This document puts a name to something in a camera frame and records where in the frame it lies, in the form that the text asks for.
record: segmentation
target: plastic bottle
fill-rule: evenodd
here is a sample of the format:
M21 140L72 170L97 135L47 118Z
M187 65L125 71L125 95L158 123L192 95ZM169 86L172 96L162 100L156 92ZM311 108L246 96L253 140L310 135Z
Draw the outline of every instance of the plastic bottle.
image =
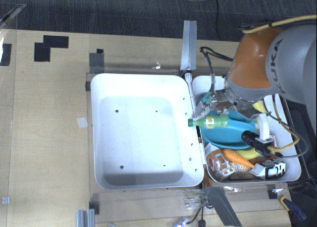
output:
M192 118L188 119L188 126L200 126L202 128L216 128L216 127L227 127L228 117L227 115L208 115L203 118L193 121Z

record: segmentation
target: wooden table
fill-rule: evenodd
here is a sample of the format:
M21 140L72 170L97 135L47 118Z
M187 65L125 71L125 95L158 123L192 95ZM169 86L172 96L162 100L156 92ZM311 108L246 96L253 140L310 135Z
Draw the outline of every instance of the wooden table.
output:
M69 47L51 48L50 62L34 62L34 43L42 43L44 35L68 36ZM181 44L180 39L17 31L7 227L72 227L76 210L88 208L88 134L87 128L80 128L77 119L87 119L85 82L89 53L96 52L96 48L103 49L105 62L121 66L148 57L164 67L171 61L172 65L179 64ZM210 46L232 57L237 44L198 41L197 46ZM198 66L205 66L199 52L197 57ZM226 69L230 63L213 60L213 65ZM289 196L287 189L282 192ZM263 207L266 203L271 208ZM287 212L277 200L260 198L231 204L243 226L291 226ZM207 214L207 226L222 226L215 211ZM117 227L169 227L175 219L115 224Z

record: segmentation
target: orange carrot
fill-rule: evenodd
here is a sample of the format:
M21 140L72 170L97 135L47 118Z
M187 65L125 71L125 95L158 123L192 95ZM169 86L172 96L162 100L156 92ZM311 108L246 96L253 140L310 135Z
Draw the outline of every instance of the orange carrot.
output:
M233 150L223 149L222 153L223 153L224 157L229 162L240 164L240 165L247 166L247 167L250 167L250 168L254 167L254 165L252 163L250 163L245 158L241 157L238 153L235 153Z

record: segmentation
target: blue plate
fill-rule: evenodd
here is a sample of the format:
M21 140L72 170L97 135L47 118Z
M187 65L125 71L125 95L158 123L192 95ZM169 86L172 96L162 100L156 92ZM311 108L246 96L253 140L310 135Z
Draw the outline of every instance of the blue plate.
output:
M215 115L216 111L211 111L209 115ZM234 110L228 114L228 126L214 129L201 128L204 141L211 143L218 148L232 150L247 149L249 145L241 140L244 131L256 132L254 120L248 120Z

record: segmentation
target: black cable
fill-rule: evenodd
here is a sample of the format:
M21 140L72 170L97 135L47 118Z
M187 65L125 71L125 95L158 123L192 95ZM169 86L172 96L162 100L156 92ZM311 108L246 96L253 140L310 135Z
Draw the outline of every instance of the black cable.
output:
M216 17L215 17L214 24L215 24L217 38L220 40L220 34L219 34L219 30L218 30L219 3L218 3L218 0L214 0L214 1L216 3Z
M203 218L204 215L204 207L202 208L202 218L198 221L198 227L206 227L206 221Z
M272 119L274 119L274 120L276 120L277 122L279 122L278 118L274 117L274 116L271 114L271 112L268 111L264 99L263 99L262 102L263 102L263 105L264 105L264 108L265 108L266 113L267 113Z
M213 49L209 48L209 47L200 47L200 50L208 50L209 52L204 52L204 53L207 53L213 57L216 57L216 58L219 58L219 59L223 59L223 60L226 60L226 61L233 61L233 58L230 58L226 55L222 55L220 53L217 53L216 51L214 51Z
M197 213L195 214L194 218L193 218L192 220L190 220L189 222L186 223L187 225L192 224L192 223L196 220L196 218L197 218L197 216L198 216L198 214L199 214L199 212L200 212L201 209L202 209L202 207L200 207L200 208L198 209L198 211L197 211Z
M199 215L200 210L201 210L203 207L207 206L207 205L210 205L210 203L209 203L209 202L206 202L206 203L204 203L203 205L201 205L201 206L199 207L199 209L197 210L196 214L194 215L193 219L191 219L191 220L190 220L189 222L187 222L186 224L187 224L187 225L192 224L192 223L196 220L197 216Z
M210 70L210 76L211 76L211 86L209 91L211 92L211 95L214 94L214 84L215 84L215 78L214 78L214 72L211 65L211 60L209 58L209 54L207 52L204 52L204 47L200 47L200 52L205 56L205 60L208 64L209 70Z

